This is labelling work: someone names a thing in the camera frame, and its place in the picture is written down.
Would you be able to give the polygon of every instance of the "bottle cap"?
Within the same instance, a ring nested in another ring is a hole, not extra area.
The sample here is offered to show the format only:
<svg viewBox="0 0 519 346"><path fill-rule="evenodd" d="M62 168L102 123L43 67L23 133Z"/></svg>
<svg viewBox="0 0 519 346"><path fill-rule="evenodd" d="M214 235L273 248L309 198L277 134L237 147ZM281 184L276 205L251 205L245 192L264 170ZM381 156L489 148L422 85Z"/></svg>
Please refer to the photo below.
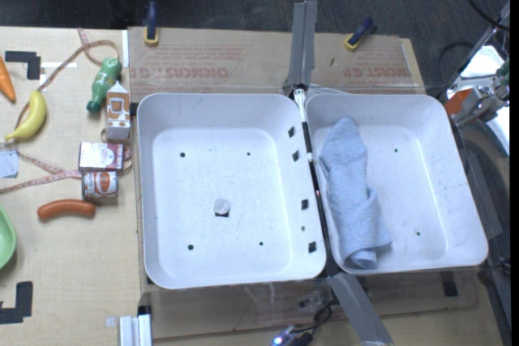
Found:
<svg viewBox="0 0 519 346"><path fill-rule="evenodd" d="M100 109L101 105L99 103L96 103L95 101L89 101L87 104L87 110L90 113L99 113Z"/></svg>

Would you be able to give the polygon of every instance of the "blue towel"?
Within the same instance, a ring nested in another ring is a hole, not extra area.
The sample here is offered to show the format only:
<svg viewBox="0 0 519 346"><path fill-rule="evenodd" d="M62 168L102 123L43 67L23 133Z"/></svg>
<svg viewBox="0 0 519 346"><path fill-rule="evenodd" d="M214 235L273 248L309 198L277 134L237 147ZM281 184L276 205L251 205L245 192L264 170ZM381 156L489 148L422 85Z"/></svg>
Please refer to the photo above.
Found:
<svg viewBox="0 0 519 346"><path fill-rule="evenodd" d="M324 140L319 158L344 265L376 267L376 249L391 243L377 192L366 181L367 152L355 122L344 117Z"/></svg>

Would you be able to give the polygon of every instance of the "plastic bottle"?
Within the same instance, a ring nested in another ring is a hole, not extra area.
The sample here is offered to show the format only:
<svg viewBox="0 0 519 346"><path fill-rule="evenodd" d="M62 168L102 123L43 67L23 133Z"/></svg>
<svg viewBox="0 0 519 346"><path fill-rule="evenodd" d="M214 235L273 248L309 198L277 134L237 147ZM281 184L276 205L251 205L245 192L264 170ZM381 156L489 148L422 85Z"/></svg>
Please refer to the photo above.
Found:
<svg viewBox="0 0 519 346"><path fill-rule="evenodd" d="M121 74L122 65L117 58L105 58L92 84L92 99L87 104L90 113L99 113L106 93Z"/></svg>

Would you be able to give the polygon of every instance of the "blue and yellow clamp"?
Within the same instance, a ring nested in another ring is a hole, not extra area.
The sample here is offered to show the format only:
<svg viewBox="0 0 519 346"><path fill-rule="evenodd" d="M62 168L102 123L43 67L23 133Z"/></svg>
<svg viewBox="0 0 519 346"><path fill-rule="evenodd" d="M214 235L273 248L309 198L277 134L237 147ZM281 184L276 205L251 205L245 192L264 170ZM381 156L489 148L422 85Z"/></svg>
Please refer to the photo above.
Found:
<svg viewBox="0 0 519 346"><path fill-rule="evenodd" d="M372 18L366 18L362 25L358 27L358 29L354 33L350 33L344 39L342 45L350 50L355 51L357 47L360 45L360 41L365 35L370 35L376 30L376 26L373 24Z"/></svg>
<svg viewBox="0 0 519 346"><path fill-rule="evenodd" d="M151 1L144 8L144 43L147 46L155 46L159 43L159 31L157 30L157 5Z"/></svg>

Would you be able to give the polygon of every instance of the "banana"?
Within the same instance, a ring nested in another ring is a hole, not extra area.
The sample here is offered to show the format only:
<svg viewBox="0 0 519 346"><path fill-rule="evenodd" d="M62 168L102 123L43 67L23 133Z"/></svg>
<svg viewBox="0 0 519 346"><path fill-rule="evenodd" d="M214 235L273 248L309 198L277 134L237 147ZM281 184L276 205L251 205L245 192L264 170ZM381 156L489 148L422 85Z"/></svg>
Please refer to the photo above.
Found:
<svg viewBox="0 0 519 346"><path fill-rule="evenodd" d="M47 104L39 91L31 92L29 97L29 113L10 135L5 135L6 141L11 139L27 139L33 136L43 125L47 115Z"/></svg>

